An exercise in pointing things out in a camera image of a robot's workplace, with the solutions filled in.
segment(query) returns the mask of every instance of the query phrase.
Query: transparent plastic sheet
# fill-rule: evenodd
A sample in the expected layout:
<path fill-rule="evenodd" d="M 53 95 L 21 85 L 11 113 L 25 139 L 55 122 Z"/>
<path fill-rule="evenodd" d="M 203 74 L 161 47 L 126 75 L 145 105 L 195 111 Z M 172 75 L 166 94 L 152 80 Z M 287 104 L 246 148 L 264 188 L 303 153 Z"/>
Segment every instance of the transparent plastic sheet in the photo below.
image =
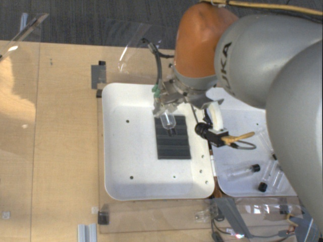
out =
<path fill-rule="evenodd" d="M 114 55 L 106 52 L 101 55 L 106 62 L 107 83 L 154 84 L 157 77 L 155 57 L 141 39 L 148 39 L 164 54 L 173 54 L 172 50 L 164 48 L 175 48 L 176 28 L 113 19 L 106 19 L 106 25 L 109 28 L 102 30 L 103 42 L 111 46 L 119 45 L 115 47 Z M 163 78 L 170 77 L 168 65 L 173 60 L 162 58 L 161 62 Z"/>
<path fill-rule="evenodd" d="M 0 41 L 1 241 L 30 241 L 31 236 L 40 23 L 47 14 L 30 15 L 20 29 L 21 16 L 8 26 L 18 35 Z"/>
<path fill-rule="evenodd" d="M 107 233 L 200 230 L 195 241 L 215 234 L 223 241 L 317 241 L 319 234 L 297 197 L 113 202 L 101 211 L 109 216 L 101 226 Z"/>

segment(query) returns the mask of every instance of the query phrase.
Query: gray carpet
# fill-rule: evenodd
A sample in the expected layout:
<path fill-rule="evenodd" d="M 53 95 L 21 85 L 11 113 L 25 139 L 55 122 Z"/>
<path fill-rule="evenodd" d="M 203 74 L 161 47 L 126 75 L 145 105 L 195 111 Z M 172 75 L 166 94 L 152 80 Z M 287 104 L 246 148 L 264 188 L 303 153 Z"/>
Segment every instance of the gray carpet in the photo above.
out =
<path fill-rule="evenodd" d="M 287 0 L 244 0 L 286 3 Z M 131 44 L 144 35 L 163 48 L 174 48 L 183 13 L 198 0 L 0 0 L 0 39 L 19 31 L 22 12 L 49 13 L 43 23 L 42 41 L 55 43 L 115 45 Z M 322 10 L 323 0 L 291 0 Z M 239 16 L 253 10 L 232 9 Z"/>

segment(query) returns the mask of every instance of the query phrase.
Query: white tray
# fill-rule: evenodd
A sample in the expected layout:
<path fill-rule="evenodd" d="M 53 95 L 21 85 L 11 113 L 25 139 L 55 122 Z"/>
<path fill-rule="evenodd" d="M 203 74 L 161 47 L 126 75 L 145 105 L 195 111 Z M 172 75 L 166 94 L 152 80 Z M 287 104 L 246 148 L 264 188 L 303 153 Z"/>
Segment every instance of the white tray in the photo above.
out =
<path fill-rule="evenodd" d="M 285 176 L 280 189 L 276 192 L 262 193 L 257 189 L 264 172 L 265 163 L 272 157 L 270 142 L 268 146 L 259 135 L 260 131 L 267 134 L 265 111 L 235 99 L 223 88 L 213 88 L 208 91 L 207 95 L 213 100 L 224 98 L 220 109 L 224 127 L 229 130 L 230 135 L 239 136 L 252 131 L 257 134 L 246 140 L 257 146 L 255 150 L 237 150 L 228 146 L 212 147 L 221 190 L 232 197 L 295 196 L 296 193 Z M 226 173 L 229 168 L 248 164 L 259 164 L 260 172 L 235 181 L 227 180 Z"/>
<path fill-rule="evenodd" d="M 206 140 L 195 134 L 189 104 L 186 117 L 191 160 L 158 160 L 152 85 L 107 85 L 102 93 L 105 189 L 117 200 L 197 199 L 213 193 Z"/>

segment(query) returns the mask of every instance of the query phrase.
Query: wooden handle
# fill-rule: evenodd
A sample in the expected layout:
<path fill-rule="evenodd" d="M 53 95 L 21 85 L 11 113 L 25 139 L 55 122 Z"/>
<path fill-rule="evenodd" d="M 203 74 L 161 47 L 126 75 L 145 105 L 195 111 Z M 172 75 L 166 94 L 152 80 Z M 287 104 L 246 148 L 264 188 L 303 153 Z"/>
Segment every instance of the wooden handle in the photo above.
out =
<path fill-rule="evenodd" d="M 244 135 L 240 135 L 240 136 L 231 136 L 231 135 L 229 135 L 229 136 L 223 136 L 223 137 L 221 138 L 221 140 L 222 140 L 222 141 L 224 141 L 224 143 L 225 143 L 226 145 L 230 145 L 230 144 L 232 144 L 232 143 L 234 143 L 234 142 L 237 142 L 237 141 L 239 141 L 239 140 L 242 140 L 242 139 L 246 139 L 246 138 L 252 137 L 252 136 L 254 136 L 254 134 L 255 134 L 255 132 L 250 132 L 250 133 L 246 133 L 246 134 L 244 134 Z"/>

